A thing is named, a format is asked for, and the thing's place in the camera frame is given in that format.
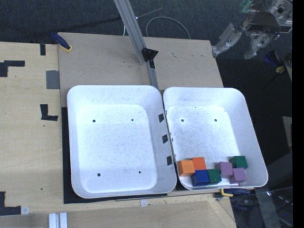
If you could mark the purple cube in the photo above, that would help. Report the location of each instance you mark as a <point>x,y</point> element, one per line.
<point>225,168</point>
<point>238,175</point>

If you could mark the blue cube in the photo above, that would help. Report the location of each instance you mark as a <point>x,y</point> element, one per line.
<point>200,177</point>

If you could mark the orange cube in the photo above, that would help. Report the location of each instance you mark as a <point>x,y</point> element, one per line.
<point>186,167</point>
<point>199,163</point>

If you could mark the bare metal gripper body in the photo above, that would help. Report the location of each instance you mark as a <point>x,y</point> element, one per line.
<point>263,20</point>

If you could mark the white plastic tray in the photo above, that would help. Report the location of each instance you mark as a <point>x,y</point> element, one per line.
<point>204,136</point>
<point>114,141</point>

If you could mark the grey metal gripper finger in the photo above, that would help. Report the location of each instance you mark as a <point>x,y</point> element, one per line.
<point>228,40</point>
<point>257,44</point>

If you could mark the green cube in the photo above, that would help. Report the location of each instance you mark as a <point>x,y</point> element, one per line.
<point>239,162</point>
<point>215,176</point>

